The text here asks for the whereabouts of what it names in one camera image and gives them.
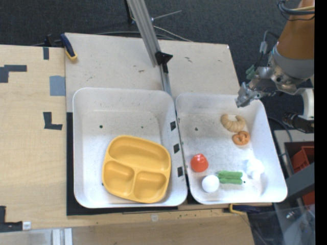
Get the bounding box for yellow divided plate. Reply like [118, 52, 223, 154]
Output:
[101, 134, 172, 204]

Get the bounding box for white toy garlic bulb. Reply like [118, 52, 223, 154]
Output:
[244, 158, 266, 181]

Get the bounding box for black cylinder on white bracket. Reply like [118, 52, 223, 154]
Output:
[282, 87, 315, 134]

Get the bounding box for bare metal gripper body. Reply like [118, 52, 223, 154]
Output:
[248, 66, 305, 97]

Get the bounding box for white plastic tray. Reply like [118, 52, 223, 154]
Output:
[175, 92, 289, 206]
[72, 87, 189, 209]

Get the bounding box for white toy egg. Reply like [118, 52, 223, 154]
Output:
[201, 174, 221, 193]

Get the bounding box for beige toy croissant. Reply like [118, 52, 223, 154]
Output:
[220, 113, 247, 133]

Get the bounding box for green toy bean pods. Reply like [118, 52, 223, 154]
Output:
[217, 170, 244, 185]

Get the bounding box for orange toy pretzel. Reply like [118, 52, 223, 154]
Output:
[231, 130, 251, 146]

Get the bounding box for red toy tomato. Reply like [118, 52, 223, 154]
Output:
[190, 153, 209, 174]

